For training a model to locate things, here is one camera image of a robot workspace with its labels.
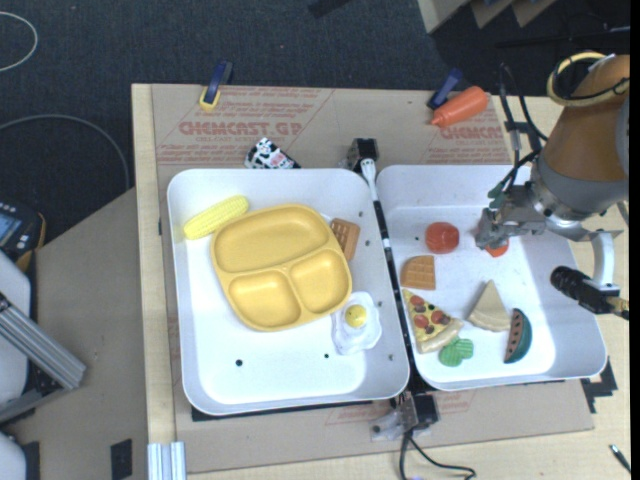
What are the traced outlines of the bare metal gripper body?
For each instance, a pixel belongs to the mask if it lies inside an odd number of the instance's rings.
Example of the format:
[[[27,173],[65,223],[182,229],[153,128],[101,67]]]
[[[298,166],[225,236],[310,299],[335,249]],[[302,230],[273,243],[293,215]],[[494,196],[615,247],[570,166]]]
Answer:
[[[564,204],[543,183],[514,185],[494,212],[494,223],[516,222],[520,235],[549,231],[560,236],[585,236],[585,215]]]

